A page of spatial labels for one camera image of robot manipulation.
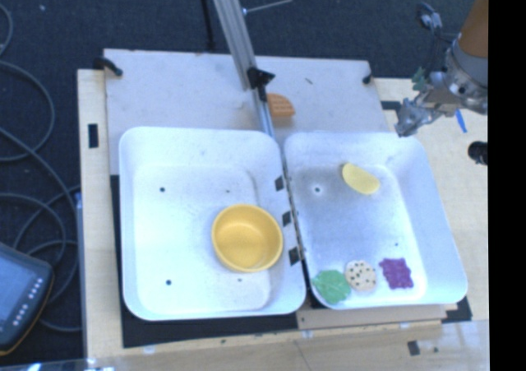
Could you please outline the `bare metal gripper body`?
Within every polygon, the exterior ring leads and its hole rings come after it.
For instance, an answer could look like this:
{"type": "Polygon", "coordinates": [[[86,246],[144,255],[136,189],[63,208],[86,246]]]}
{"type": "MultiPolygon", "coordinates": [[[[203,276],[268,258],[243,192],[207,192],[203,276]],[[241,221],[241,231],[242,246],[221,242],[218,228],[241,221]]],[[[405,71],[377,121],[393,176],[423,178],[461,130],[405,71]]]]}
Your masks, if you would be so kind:
{"type": "Polygon", "coordinates": [[[487,115],[487,88],[463,72],[431,72],[427,77],[413,78],[418,93],[416,106],[453,115],[457,109],[467,109],[487,115]]]}

